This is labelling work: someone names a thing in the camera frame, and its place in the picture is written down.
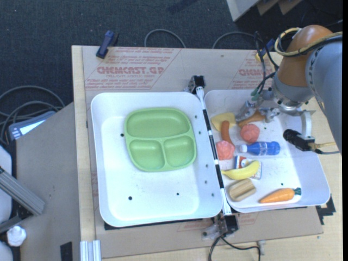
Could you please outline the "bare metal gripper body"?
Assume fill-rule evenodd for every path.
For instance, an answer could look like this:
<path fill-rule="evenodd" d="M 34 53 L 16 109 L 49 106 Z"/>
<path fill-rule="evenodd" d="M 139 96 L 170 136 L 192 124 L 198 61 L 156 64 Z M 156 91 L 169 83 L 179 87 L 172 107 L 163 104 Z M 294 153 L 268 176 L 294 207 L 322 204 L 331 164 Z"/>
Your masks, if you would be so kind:
<path fill-rule="evenodd" d="M 264 116 L 266 110 L 270 108 L 278 108 L 281 113 L 298 116 L 299 107 L 303 105 L 303 102 L 293 101 L 275 92 L 262 92 L 256 94 L 254 96 L 254 101 L 257 104 L 257 110 Z"/>

